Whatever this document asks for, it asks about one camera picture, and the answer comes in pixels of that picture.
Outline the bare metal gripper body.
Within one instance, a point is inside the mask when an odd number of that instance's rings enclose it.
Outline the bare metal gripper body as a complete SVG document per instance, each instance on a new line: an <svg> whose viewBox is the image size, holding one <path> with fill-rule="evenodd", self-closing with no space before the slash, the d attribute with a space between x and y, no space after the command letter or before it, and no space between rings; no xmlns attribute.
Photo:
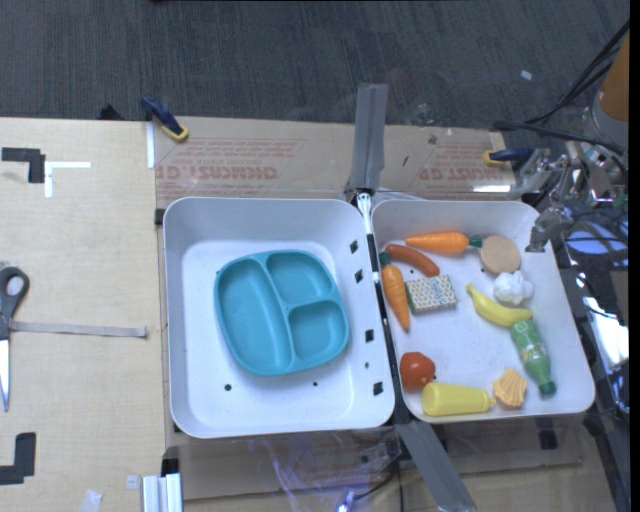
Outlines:
<svg viewBox="0 0 640 512"><path fill-rule="evenodd" d="M622 204L627 169L621 157L600 145L568 141L567 167L554 190L558 200L584 200L586 204Z"/></svg>

